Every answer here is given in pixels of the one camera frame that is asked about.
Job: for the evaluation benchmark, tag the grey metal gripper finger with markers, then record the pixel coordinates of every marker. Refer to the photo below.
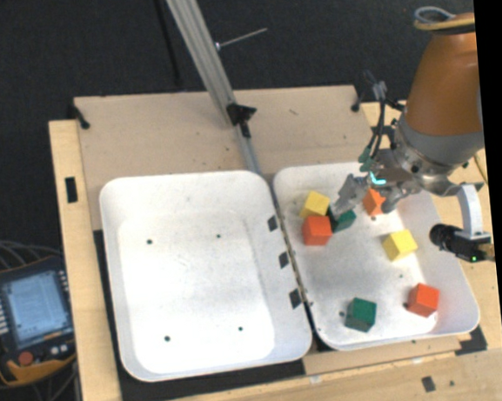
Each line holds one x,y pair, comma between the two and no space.
394,199
350,193

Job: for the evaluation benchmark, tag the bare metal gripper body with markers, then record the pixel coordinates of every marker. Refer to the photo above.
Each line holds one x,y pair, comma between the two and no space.
399,175

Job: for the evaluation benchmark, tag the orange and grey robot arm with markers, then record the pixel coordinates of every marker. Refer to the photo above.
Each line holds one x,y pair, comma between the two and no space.
442,91

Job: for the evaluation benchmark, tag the orange cube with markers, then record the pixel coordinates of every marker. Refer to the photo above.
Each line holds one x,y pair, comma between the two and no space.
317,231
423,299
372,202

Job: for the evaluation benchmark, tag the green cube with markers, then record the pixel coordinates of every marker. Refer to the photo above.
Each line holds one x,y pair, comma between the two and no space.
345,221
360,314

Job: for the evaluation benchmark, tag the yellow cube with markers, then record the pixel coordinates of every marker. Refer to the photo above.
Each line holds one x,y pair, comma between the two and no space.
399,244
314,203

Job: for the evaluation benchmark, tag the white plastic tray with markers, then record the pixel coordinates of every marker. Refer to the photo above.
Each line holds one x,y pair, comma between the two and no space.
196,278
371,272

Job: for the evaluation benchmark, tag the pale wood board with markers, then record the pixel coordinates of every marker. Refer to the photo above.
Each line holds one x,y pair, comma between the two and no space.
162,137

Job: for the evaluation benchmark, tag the black cylinder on white bracket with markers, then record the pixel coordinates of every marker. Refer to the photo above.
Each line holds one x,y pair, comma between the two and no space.
455,240

